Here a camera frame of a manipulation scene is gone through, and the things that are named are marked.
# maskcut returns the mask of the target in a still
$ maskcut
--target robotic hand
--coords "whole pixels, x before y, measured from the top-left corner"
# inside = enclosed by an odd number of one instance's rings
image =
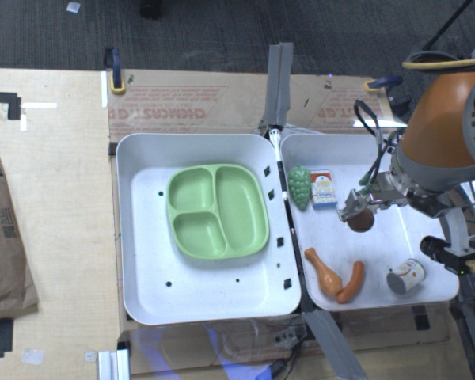
[[[363,188],[350,191],[345,207],[338,211],[340,220],[365,232],[378,209],[408,204],[440,219],[446,236],[445,241],[426,237],[421,250],[456,274],[469,272],[466,261],[475,259],[475,249],[469,246],[463,210],[448,192],[475,181],[475,71],[437,76],[403,134],[395,132],[384,140],[377,128],[374,135],[377,161],[359,182]],[[385,152],[391,154],[390,167],[379,173]]]

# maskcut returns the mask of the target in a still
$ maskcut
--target green divided plate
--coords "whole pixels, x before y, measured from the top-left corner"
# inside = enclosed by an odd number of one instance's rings
[[[244,257],[261,250],[269,238],[260,185],[239,165],[176,172],[169,179],[167,208],[174,240],[191,257]]]

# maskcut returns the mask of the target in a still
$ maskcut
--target white can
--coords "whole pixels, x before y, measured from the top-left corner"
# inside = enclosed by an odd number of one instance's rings
[[[390,269],[387,284],[394,293],[403,295],[412,290],[426,277],[426,271],[416,259],[407,259],[395,269]]]

